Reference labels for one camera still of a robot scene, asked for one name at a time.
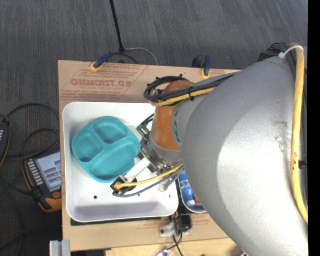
metal bracket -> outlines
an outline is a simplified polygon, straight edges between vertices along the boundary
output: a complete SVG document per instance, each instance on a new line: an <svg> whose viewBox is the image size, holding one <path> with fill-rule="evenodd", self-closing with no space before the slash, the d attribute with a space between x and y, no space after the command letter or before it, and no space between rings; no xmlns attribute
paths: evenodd
<svg viewBox="0 0 320 256"><path fill-rule="evenodd" d="M50 256L71 256L70 240L50 241Z"/></svg>

black wire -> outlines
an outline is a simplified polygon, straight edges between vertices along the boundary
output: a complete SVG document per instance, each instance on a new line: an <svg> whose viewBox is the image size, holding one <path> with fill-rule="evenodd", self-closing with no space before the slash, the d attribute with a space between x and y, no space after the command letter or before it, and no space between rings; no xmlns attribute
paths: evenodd
<svg viewBox="0 0 320 256"><path fill-rule="evenodd" d="M13 110L11 110L6 116L9 117L10 115L12 115L17 110L19 110L21 108L24 108L24 107L28 107L28 106L41 106L41 107L47 108L47 109L49 109L50 111L52 111L55 114L55 116L57 117L58 121L60 120L58 111L56 111L54 108L52 108L52 107L50 107L50 106L48 106L46 104L42 104L42 103L39 103L39 102L28 102L28 103L21 104L21 105L17 106L16 108L14 108Z"/></svg>
<svg viewBox="0 0 320 256"><path fill-rule="evenodd" d="M113 15L113 21L114 21L114 25L115 25L116 35L118 37L118 42L119 42L119 51L120 52L124 52L125 48L124 48L124 45L123 45L122 39L121 39L120 28L119 28L119 23L118 23L118 19L117 19L117 13L116 13L114 0L110 0L110 5L111 5L111 10L112 10L112 15Z"/></svg>
<svg viewBox="0 0 320 256"><path fill-rule="evenodd" d="M145 124L149 124L150 122L152 122L154 115L155 114L153 113L152 115L148 116L141 124L145 125Z"/></svg>
<svg viewBox="0 0 320 256"><path fill-rule="evenodd" d="M181 250L180 250L180 247L179 247L179 244L180 244L181 241L182 241L182 232L181 232L181 238L180 238L181 241L179 240L179 241L180 241L179 243L177 243L177 240L176 240L175 236L173 236L173 240L174 240L174 242L175 242L176 248L178 249L180 255L183 256L183 254L182 254L182 252L181 252Z"/></svg>
<svg viewBox="0 0 320 256"><path fill-rule="evenodd" d="M13 110L11 110L6 116L7 118L9 118L9 116L11 116L14 112L18 111L19 109L22 109L22 108L25 108L25 107L29 107L29 106L40 106L40 107L44 107L44 108L47 108L48 110L52 111L54 113L54 115L57 117L57 120L59 122L60 120L60 116L59 116L59 113L58 111L56 111L54 108L46 105L46 104L43 104L43 103L39 103L39 102L28 102L28 103L24 103L24 104L21 104L19 106L17 106L16 108L14 108ZM35 152L35 153L32 153L32 154L29 154L29 155L25 155L25 156L22 156L22 152L24 150L24 147L28 141L28 139L35 133L38 133L38 132L41 132L41 131L51 131L51 132L54 132L57 134L57 137L55 139L55 141L50 144L48 147L44 148L44 149L41 149L40 151L38 152ZM23 161L23 160L26 160L28 158L32 158L32 157L35 157L35 156L38 156L44 152L46 152L48 149L50 149L55 143L58 142L58 140L60 139L60 135L59 135L59 131L57 129L53 129L53 128L41 128L41 129L38 129L38 130L35 130L33 131L32 133L30 133L26 140L24 141L23 143L23 147L22 147L22 150L20 152L20 154L17 154L17 155L7 155L6 156L6 160L9 160L9 161Z"/></svg>
<svg viewBox="0 0 320 256"><path fill-rule="evenodd" d="M138 62L135 58L133 58L133 57L127 55L127 54L124 54L124 53L113 53L113 55L125 56L125 57L133 60L135 64L138 64L138 65L139 65L139 62Z"/></svg>
<svg viewBox="0 0 320 256"><path fill-rule="evenodd" d="M19 232L18 234L16 234L14 237L11 237L8 241L6 241L3 245L0 246L0 250L2 250L3 248L5 248L6 246L8 246L10 243L12 243L16 238L22 236L25 233L31 232L33 230L41 230L43 229L43 226L36 226L36 227L31 227L28 229L25 229L21 232Z"/></svg>
<svg viewBox="0 0 320 256"><path fill-rule="evenodd" d="M24 155L23 156L23 150L28 142L28 140L36 133L39 133L39 132L42 132L42 131L51 131L51 132L54 132L57 136L55 138L55 140L47 147L35 152L35 153L31 153L31 154L28 154L28 155ZM46 151L48 151L50 148L52 148L60 139L60 133L58 130L56 129L53 129L53 128L40 128L40 129L37 129L33 132L31 132L25 139L24 143L23 143L23 146L21 148L21 153L19 155L10 155L10 156L7 156L7 160L9 161L23 161L23 160L26 160L26 159L29 159L29 158L34 158Z"/></svg>
<svg viewBox="0 0 320 256"><path fill-rule="evenodd" d="M9 124L10 124L9 117L7 117L7 116L4 115L4 114L0 114L0 117L4 117L4 119L3 119L3 120L0 120L0 122L5 123L7 126L9 126Z"/></svg>
<svg viewBox="0 0 320 256"><path fill-rule="evenodd" d="M181 256L183 256L183 255L182 255L182 253L181 253L181 250L180 250L180 248L179 248L179 245L181 244L182 239L183 239L183 233L182 233L182 232L180 233L180 239L179 239L179 241L178 241L178 242L177 242L177 240L176 240L175 236L173 236L173 240L174 240L175 245L171 246L171 247L170 247L170 248L168 248L167 250L171 250L171 249L173 249L173 248L177 247L177 249L178 249L178 251L179 251L180 255L181 255Z"/></svg>
<svg viewBox="0 0 320 256"><path fill-rule="evenodd" d="M19 179L20 175L18 177L15 177L15 179L13 180L13 182L8 183L10 186L12 186L13 183L15 183L18 179ZM0 196L0 201L1 199L5 196L5 193L2 193Z"/></svg>
<svg viewBox="0 0 320 256"><path fill-rule="evenodd" d="M170 92L165 92L165 93L162 93L160 95L150 95L150 94L157 86L162 85L165 82L164 83L158 83L158 84L153 84L154 83L153 82L152 84L149 84L147 86L147 88L144 91L143 95L144 95L144 98L146 100L149 100L149 101L153 101L153 102L158 102L159 100L166 101L166 100L169 100L169 99L172 99L172 98L181 97L181 96L188 95L188 94L191 94L191 93L195 93L195 92L198 92L198 91L202 91L202 90L205 90L205 89L215 88L215 87L219 86L220 84L222 84L224 81L226 81L229 78L233 77L234 75L235 75L235 73L232 73L232 74L229 74L229 75L224 76L224 77L222 77L222 78L220 78L218 80L209 82L209 83L204 84L204 85L194 86L192 88L186 88L186 89L181 89L181 90L174 90L174 91L170 91Z"/></svg>
<svg viewBox="0 0 320 256"><path fill-rule="evenodd" d="M4 184L4 178L0 175L0 185L2 186L3 190L4 190L4 193L6 194L7 198L10 200L11 204L14 206L15 208L15 211L16 213L18 214L18 220L19 220L19 223L20 223L20 228L21 228L21 232L23 233L23 230L25 229L24 227L24 223L23 223L23 218L22 218L22 214L19 210L19 207L18 205L16 204L16 202L13 200L13 198L11 197L11 195L9 194L9 192L7 191L6 187L5 187L5 184ZM13 239L11 239L9 242L6 242L3 246L0 247L0 250L4 247L6 247L9 243L11 243L14 239L16 239L17 236L15 236ZM19 246L19 249L18 249L18 253L17 255L20 254L20 251L21 251L21 248L22 248L22 244L23 244L23 237L21 238L21 241L20 241L20 246Z"/></svg>
<svg viewBox="0 0 320 256"><path fill-rule="evenodd" d="M9 116L12 115L12 114L13 114L14 112L16 112L17 110L19 110L19 109L21 109L21 108L23 108L23 107L28 107L28 106L41 106L41 107L45 107L45 108L51 110L51 111L55 114L55 116L57 117L58 121L60 120L59 113L58 113L55 109L53 109L52 107L47 106L47 105L45 105L45 104L38 103L38 102L30 102L30 103L25 103L25 104L19 105L18 107L16 107L16 108L13 109L12 111L10 111L7 115L0 114L0 116L1 116L1 117L4 117L5 122L7 123L7 125L9 125L9 124L10 124ZM55 133L57 134L56 140L55 140L49 147L47 147L47 148L45 148L45 149L42 149L42 150L40 150L39 152L36 152L36 153L31 154L31 155L27 155L27 156L21 157L21 156L22 156L22 152L23 152L23 150L24 150L24 148L25 148L25 146L26 146L26 144L27 144L28 139L29 139L33 134L38 133L38 132L41 132L41 131L45 131L45 130L55 132ZM27 136L27 138L25 139L24 143L22 144L20 155L7 156L7 157L6 157L6 160L7 160L8 158L9 158L9 159L11 158L11 160L12 160L12 159L13 159L13 160L25 160L25 159L28 159L28 158L37 156L37 155L39 155L39 154L47 151L49 148L51 148L51 147L59 140L59 138L60 138L60 133L59 133L59 131L56 130L56 129L52 129L52 128L42 128L42 129L38 129L38 130L36 130L36 131L33 131L32 133L30 133L30 134ZM7 245L9 245L9 244L10 244L12 241L14 241L16 238L22 236L22 237L21 237L21 240L20 240L20 245L19 245L18 251L17 251L17 255L20 255L21 249L22 249L22 246L23 246L23 242L24 242L23 234L26 233L26 232L35 230L35 229L42 228L42 227L33 227L33 228L25 229L25 228L24 228L24 223L23 223L22 213L20 212L18 205L16 204L16 202L15 202L15 201L13 200L13 198L11 197L11 195L10 195L10 193L8 192L7 188L12 189L12 190L14 190L14 191L16 191L16 192L24 195L24 196L28 196L28 195L25 194L25 193L23 193L22 191L19 191L18 189L13 188L13 187L11 186L11 184L9 184L9 183L4 179L4 177L3 177L1 174L0 174L0 185L1 185L1 187L3 188L3 190L4 190L3 195L6 195L6 196L7 196L7 198L9 199L9 201L11 202L11 204L12 204L12 205L14 206L14 208L15 208L15 211L16 211L16 213L17 213L17 215L18 215L18 222L19 222L19 225L20 225L20 229L22 230L22 231L19 232L17 235L15 235L14 237L12 237L9 241L7 241L7 242L4 243L2 246L0 246L0 250L2 250L4 247L6 247Z"/></svg>

white cable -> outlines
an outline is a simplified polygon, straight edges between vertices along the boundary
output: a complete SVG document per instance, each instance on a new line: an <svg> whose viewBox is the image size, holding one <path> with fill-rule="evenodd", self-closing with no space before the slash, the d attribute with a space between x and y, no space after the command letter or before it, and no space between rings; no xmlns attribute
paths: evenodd
<svg viewBox="0 0 320 256"><path fill-rule="evenodd" d="M305 51L302 46L295 45L295 46L292 46L291 48L289 48L288 50L286 50L285 52L280 52L279 53L279 58L283 60L287 56L288 52L290 52L290 51L292 51L293 49L296 49L296 48L300 48L303 52Z"/></svg>
<svg viewBox="0 0 320 256"><path fill-rule="evenodd" d="M149 54L151 54L152 55L152 57L154 58L154 60L155 60L155 63L156 63L156 65L157 66L159 66L159 64L158 64L158 60L157 60L157 58L156 58L156 56L151 52L151 51L149 51L148 49L145 49L145 48L129 48L129 49L127 49L127 48L125 48L125 47L123 47L126 51L134 51L134 50L142 50L142 51L146 51L147 53L149 53Z"/></svg>

yellow cable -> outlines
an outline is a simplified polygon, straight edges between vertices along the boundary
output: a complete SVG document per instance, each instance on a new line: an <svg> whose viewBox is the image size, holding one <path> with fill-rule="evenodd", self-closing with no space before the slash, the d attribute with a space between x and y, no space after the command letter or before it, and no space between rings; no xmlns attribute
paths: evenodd
<svg viewBox="0 0 320 256"><path fill-rule="evenodd" d="M304 203L300 185L300 170L299 170L299 147L300 147L300 129L301 129L301 112L304 92L304 76L305 76L305 55L304 51L296 48L296 79L295 79L295 93L293 100L293 119L292 119L292 138L291 138L291 183L293 196L296 205L307 224L308 210Z"/></svg>
<svg viewBox="0 0 320 256"><path fill-rule="evenodd" d="M150 182L153 182L155 180L158 180L158 179L161 179L163 177L166 177L174 172L176 172L177 170L179 170L182 166L184 166L183 164L180 164L179 166L177 166L176 168L172 169L172 170L169 170L167 171L166 173L163 173L163 174L160 174L158 176L155 176L153 178L149 178L149 179L146 179L146 180L143 180L143 181L139 181L139 182L133 182L133 183L120 183L120 182L117 182L115 185L114 185L114 188L116 190L120 190L122 188L127 188L127 187L134 187L134 186L138 186L138 185L142 185L142 184L146 184L146 183L150 183Z"/></svg>
<svg viewBox="0 0 320 256"><path fill-rule="evenodd" d="M199 90L199 91L195 91L195 92L192 92L190 95L189 94L185 94L183 96L179 96L179 97L175 97L175 98L171 98L171 99L168 99L166 101L162 101L162 102L153 102L153 101L149 101L150 104L154 107L163 107L163 106L168 106L168 105L172 105L176 102L180 102L180 101L183 101L183 100L187 100L187 99L190 99L192 97L196 97L196 96L200 96L200 95L205 95L205 94L209 94L211 93L215 88L209 88L209 89L203 89L203 90Z"/></svg>

gray robot arm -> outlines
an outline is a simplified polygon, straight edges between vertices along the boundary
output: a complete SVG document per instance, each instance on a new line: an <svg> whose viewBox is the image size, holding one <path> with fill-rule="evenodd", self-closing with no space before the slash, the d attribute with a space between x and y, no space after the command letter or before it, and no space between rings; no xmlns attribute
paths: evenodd
<svg viewBox="0 0 320 256"><path fill-rule="evenodd" d="M249 256L309 255L290 180L294 90L287 61L272 57L172 114L193 191Z"/></svg>

